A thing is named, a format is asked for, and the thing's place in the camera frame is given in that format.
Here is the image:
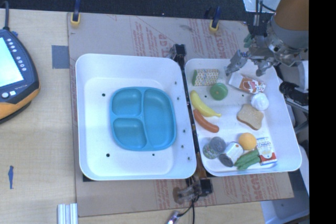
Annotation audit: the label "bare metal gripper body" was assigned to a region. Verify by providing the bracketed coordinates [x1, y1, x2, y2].
[246, 34, 307, 69]

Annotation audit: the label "orange and white carton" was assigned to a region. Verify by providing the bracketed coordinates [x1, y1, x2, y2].
[227, 71, 266, 94]

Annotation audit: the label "green round can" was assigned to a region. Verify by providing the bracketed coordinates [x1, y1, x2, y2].
[209, 82, 228, 101]

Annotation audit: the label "green and yellow packet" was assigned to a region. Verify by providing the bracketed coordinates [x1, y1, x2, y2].
[191, 68, 220, 87]

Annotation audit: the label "white round lump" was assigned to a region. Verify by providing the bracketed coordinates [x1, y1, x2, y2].
[250, 92, 270, 111]

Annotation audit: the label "brown bread slice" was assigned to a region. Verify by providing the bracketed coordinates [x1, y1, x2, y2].
[236, 104, 265, 131]

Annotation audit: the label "yellow banana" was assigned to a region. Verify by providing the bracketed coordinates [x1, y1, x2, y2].
[190, 90, 222, 118]

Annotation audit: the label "white plastic tray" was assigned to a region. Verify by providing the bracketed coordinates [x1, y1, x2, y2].
[75, 53, 197, 181]
[184, 58, 302, 177]

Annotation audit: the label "thin black rod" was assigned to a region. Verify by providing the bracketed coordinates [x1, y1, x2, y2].
[177, 59, 203, 179]

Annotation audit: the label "orange sausage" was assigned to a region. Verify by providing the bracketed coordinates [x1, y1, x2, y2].
[193, 109, 220, 133]

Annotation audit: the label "orange fruit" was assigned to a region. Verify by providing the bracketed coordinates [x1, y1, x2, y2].
[238, 132, 257, 151]

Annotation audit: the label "white and red carton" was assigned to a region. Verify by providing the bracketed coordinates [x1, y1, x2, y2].
[256, 137, 278, 166]

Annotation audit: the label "grey topped can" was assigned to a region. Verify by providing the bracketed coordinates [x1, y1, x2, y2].
[209, 136, 227, 153]

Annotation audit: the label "white can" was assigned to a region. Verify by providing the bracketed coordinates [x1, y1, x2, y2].
[218, 141, 244, 168]

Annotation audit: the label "blue divided plate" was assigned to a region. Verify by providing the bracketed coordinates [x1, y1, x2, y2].
[109, 86, 177, 152]

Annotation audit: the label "green labelled can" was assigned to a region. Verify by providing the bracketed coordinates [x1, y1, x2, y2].
[202, 143, 220, 159]

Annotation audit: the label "green beans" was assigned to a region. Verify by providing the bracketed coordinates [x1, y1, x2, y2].
[233, 148, 261, 170]

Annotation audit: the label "brown cardboard board red print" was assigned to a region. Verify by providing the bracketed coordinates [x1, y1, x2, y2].
[67, 12, 295, 218]

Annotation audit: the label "black cylinder on white bracket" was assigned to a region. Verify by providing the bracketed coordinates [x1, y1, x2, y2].
[278, 60, 310, 113]

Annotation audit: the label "black block with thin wires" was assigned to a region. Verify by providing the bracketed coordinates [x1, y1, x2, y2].
[199, 178, 214, 196]
[170, 44, 187, 61]

